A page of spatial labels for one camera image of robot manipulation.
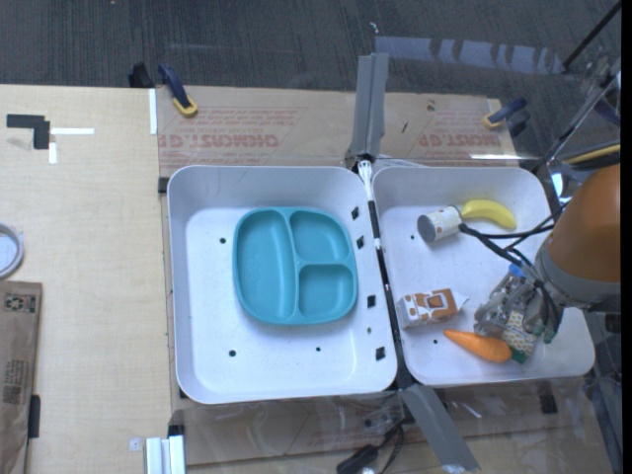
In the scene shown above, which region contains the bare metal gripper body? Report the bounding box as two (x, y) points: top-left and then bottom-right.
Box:
(472, 270), (563, 340)

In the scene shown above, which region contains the white orange patterned packet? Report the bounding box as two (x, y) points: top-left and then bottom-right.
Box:
(502, 310), (538, 357)

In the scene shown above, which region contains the white plastic tray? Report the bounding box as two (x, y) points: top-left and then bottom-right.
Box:
(370, 165), (596, 389)
(166, 164), (400, 406)

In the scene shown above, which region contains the orange carrot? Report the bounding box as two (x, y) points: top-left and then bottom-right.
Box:
(442, 328), (530, 365)

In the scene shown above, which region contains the white and orange carton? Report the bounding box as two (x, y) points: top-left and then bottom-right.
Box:
(395, 287), (470, 331)

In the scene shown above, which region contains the yellow banana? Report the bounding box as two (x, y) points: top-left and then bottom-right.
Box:
(459, 198), (518, 231)

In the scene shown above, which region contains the white orange dotted can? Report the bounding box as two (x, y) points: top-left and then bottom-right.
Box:
(416, 204), (465, 243)

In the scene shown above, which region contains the blue divided plate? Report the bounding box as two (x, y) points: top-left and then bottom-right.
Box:
(231, 206), (359, 327)

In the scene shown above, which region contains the brown cardboard board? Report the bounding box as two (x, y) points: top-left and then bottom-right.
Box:
(154, 83), (601, 467)

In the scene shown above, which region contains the brown paper bag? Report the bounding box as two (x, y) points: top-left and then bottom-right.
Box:
(0, 279), (43, 474)

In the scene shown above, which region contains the clear plastic ring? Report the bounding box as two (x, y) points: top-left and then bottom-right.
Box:
(0, 222), (26, 281)

